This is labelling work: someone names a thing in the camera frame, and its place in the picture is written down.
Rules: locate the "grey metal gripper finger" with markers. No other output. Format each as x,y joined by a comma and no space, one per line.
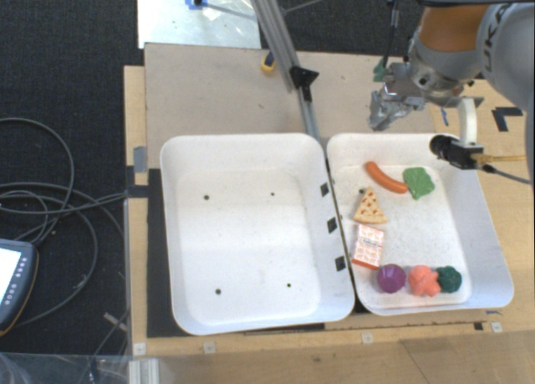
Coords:
397,114
378,108

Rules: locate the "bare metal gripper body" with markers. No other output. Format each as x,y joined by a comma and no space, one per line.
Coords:
411,85

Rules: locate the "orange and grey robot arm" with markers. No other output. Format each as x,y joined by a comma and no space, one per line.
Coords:
455,18

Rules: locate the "orange sausage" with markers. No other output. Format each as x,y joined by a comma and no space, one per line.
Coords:
384,178

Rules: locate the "green lettuce leaf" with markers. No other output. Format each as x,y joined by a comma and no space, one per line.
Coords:
419,182

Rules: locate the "yellow pizza slice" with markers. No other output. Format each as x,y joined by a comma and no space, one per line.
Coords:
369,211

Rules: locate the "white plastic tray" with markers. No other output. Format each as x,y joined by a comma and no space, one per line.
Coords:
251,240
426,236

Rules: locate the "pink and orange carton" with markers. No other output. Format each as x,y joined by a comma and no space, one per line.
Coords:
368,246

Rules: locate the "purple grapes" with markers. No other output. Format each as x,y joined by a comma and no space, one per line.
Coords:
391,278

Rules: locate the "salmon orange toy food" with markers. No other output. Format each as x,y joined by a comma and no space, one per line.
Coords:
423,281

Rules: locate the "dark green broccoli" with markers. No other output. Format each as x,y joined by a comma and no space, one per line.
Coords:
450,279

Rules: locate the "pale wood board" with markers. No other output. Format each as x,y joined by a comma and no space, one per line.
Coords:
292,346

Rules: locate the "black cylinder on white bracket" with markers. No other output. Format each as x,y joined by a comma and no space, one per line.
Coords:
457,151

